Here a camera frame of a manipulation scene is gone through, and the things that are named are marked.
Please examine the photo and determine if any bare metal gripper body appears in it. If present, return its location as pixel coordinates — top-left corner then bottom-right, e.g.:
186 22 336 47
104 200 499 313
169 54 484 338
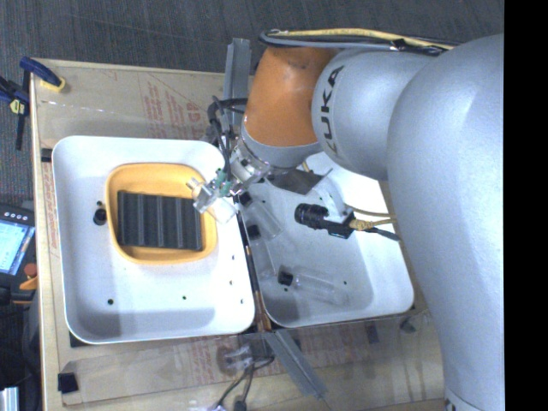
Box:
208 146 272 198

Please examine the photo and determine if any clear plastic bottle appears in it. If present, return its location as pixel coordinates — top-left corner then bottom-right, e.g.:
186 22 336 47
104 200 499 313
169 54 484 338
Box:
238 191 283 240
185 176 240 224
277 265 346 307
246 224 278 280

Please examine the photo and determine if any yellow square bowl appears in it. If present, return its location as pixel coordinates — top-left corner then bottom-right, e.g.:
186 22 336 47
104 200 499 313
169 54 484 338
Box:
104 162 219 266

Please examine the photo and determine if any black ribbed block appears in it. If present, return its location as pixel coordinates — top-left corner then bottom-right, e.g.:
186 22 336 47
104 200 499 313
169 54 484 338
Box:
116 189 204 252

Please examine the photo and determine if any brown cardboard board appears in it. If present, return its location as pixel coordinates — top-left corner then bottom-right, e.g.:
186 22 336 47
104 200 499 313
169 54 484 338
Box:
28 57 447 411

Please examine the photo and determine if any white plastic tray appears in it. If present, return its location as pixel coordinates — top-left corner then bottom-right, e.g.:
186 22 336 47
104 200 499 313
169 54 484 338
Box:
51 134 257 345
236 151 416 330

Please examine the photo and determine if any black cylinder on white bracket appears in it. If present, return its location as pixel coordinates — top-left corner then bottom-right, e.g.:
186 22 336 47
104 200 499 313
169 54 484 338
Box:
294 173 357 241

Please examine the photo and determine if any black block with thin wires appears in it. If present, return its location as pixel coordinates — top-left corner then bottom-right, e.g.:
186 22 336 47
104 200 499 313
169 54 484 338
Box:
247 333 276 360

